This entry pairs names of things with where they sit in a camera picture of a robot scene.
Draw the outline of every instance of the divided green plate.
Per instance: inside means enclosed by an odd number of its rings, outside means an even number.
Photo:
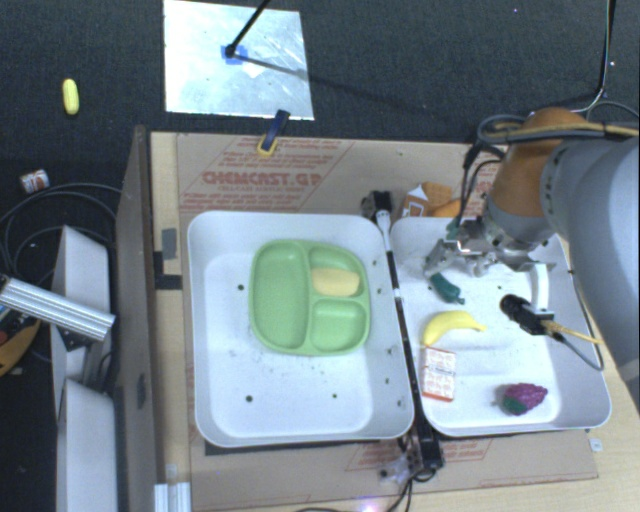
[[[355,272],[358,290],[349,297],[322,295],[312,268]],[[362,345],[369,335],[370,305],[362,262],[335,245],[277,240],[263,245],[251,268],[251,327],[266,346],[300,355],[337,355]]]

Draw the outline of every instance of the small can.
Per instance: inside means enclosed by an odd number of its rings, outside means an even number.
[[[22,185],[22,189],[27,194],[33,194],[34,192],[48,188],[50,183],[47,171],[38,169],[37,171],[20,176],[20,185]]]

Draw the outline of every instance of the yellow toy banana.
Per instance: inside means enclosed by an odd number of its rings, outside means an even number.
[[[479,324],[466,311],[445,311],[433,317],[422,335],[422,344],[433,345],[451,329],[475,329],[485,331],[486,325]]]

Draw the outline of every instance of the robotic arm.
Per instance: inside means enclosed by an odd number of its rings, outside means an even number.
[[[519,131],[560,134],[566,127],[575,135],[574,128],[584,124],[577,114],[548,108],[529,117]],[[526,270],[534,263],[529,252],[558,233],[569,243],[582,302],[640,409],[637,132],[618,138],[560,137],[514,144],[483,216],[462,223],[455,241],[440,242],[430,260],[446,266],[452,256],[471,256],[477,260],[476,275],[496,261]]]

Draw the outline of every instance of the black fabric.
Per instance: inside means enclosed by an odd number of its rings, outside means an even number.
[[[598,84],[603,0],[274,0],[270,8],[300,11],[316,117],[290,121],[287,135],[468,141],[488,115],[586,106]],[[639,16],[638,2],[618,2],[607,82],[610,99],[635,109]],[[0,215],[23,198],[18,176],[41,167],[52,184],[118,186],[136,124],[242,134],[269,125],[164,111],[160,0],[2,0],[0,74]],[[80,92],[73,118],[62,108],[66,77]],[[104,200],[115,206],[108,193]],[[103,229],[86,210],[52,199],[16,224],[14,248],[52,223]],[[51,267],[55,241],[39,241],[25,273]],[[33,356],[21,366],[22,376],[0,378],[0,508],[54,510],[50,370]]]

